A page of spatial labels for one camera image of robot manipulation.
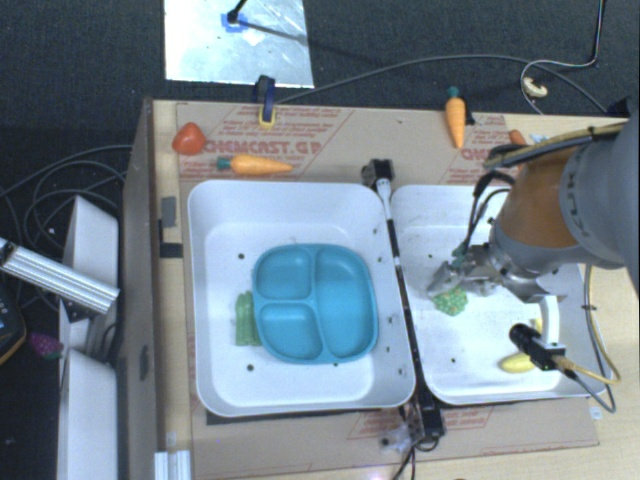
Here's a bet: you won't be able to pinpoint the red pepper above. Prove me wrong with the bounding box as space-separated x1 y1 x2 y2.
171 121 208 157

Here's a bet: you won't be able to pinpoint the blue divided plate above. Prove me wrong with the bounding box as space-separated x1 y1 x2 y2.
251 243 379 366

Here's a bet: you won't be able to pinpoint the white mushroom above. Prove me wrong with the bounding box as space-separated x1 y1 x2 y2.
521 76 549 99

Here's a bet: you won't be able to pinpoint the white plastic tray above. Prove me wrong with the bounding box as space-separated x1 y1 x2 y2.
187 179 417 418
389 183 609 407

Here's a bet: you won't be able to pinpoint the brown cardboard board red print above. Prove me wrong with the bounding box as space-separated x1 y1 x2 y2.
174 102 601 462

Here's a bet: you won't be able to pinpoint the yellow banana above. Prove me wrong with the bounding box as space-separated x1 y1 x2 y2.
499 352 536 375

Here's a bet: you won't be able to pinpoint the purple grapes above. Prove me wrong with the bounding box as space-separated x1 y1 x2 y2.
28 331 65 361

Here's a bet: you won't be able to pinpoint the thin black and white rod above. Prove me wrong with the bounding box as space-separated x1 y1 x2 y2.
377 177 437 419

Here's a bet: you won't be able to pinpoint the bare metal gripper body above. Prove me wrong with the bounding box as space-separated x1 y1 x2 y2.
452 244 569 305

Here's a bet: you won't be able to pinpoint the black cylinder on white bracket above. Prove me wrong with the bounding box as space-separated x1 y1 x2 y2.
508 292 569 372

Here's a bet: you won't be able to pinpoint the green grapes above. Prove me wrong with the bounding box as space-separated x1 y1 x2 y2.
432 287 469 318

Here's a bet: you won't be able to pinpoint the green pea pod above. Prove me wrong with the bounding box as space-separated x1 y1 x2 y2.
234 290 263 347

